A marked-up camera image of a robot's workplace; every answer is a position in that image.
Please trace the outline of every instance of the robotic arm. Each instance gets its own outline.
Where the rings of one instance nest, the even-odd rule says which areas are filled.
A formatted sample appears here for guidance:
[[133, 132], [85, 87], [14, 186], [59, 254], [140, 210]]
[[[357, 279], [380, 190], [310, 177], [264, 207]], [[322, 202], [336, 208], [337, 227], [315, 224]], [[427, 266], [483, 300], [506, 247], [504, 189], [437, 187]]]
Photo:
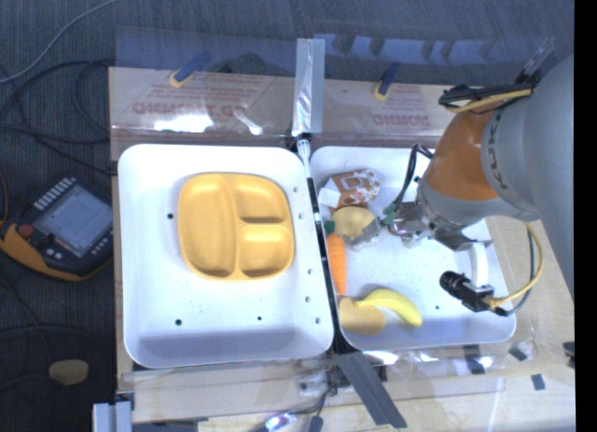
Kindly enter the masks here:
[[393, 233], [420, 234], [423, 226], [423, 234], [463, 250], [474, 241], [462, 230], [487, 216], [540, 219], [574, 300], [573, 130], [571, 56], [532, 95], [457, 113], [416, 201], [396, 212]]

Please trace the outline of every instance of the yellow banana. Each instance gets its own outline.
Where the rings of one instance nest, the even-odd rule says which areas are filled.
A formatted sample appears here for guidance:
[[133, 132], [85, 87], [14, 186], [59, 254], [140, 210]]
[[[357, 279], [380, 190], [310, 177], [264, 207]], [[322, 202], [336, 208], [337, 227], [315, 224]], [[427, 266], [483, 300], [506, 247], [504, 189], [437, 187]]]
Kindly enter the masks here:
[[391, 309], [414, 327], [419, 327], [423, 323], [421, 313], [414, 302], [392, 289], [375, 289], [363, 300], [356, 301], [355, 305], [357, 307], [377, 306]]

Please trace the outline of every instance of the white wire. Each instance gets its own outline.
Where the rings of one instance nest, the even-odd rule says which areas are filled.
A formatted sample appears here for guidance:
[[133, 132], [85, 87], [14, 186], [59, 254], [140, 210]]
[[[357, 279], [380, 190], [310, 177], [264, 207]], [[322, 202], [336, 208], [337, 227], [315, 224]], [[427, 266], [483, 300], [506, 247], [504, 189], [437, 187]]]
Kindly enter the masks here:
[[13, 76], [10, 77], [5, 77], [0, 79], [0, 85], [1, 84], [5, 84], [7, 82], [10, 82], [11, 80], [14, 80], [16, 78], [19, 78], [21, 76], [24, 76], [25, 74], [27, 74], [27, 72], [29, 72], [31, 69], [33, 69], [36, 65], [39, 64], [39, 62], [44, 58], [44, 56], [46, 54], [48, 54], [49, 50], [54, 46], [54, 44], [56, 44], [56, 42], [58, 41], [58, 39], [60, 39], [60, 37], [68, 30], [70, 29], [75, 23], [79, 22], [81, 19], [83, 19], [86, 16], [89, 16], [91, 13], [100, 10], [106, 6], [109, 6], [111, 4], [114, 4], [118, 1], [122, 1], [122, 0], [109, 0], [109, 1], [105, 1], [104, 3], [101, 3], [99, 6], [93, 7], [90, 10], [83, 12], [83, 14], [79, 14], [78, 16], [76, 16], [74, 19], [72, 19], [70, 22], [68, 22], [55, 36], [54, 38], [49, 42], [49, 44], [46, 46], [46, 48], [44, 50], [42, 50], [41, 54], [39, 54], [39, 56], [37, 57], [37, 59], [35, 59], [32, 63], [29, 64], [29, 66], [27, 66], [26, 68], [24, 68], [23, 70], [21, 70], [18, 74], [15, 74]]

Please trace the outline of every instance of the orange carrot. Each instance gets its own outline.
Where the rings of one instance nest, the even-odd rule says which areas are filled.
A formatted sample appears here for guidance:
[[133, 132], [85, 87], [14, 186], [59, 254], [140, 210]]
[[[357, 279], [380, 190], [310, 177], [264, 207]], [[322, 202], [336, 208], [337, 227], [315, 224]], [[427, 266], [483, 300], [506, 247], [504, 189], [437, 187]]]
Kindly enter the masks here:
[[346, 246], [341, 236], [334, 232], [336, 227], [333, 221], [327, 221], [326, 238], [327, 259], [329, 261], [329, 270], [332, 273], [334, 287], [339, 295], [346, 294]]

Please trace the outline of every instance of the divided yellow plate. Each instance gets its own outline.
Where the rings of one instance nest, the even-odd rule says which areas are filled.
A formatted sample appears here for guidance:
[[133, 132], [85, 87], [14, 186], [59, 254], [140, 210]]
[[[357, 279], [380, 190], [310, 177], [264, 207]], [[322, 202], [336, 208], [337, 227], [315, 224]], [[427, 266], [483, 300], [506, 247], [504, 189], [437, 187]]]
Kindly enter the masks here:
[[197, 174], [178, 197], [183, 258], [199, 276], [253, 280], [288, 269], [295, 255], [283, 190], [254, 174]]

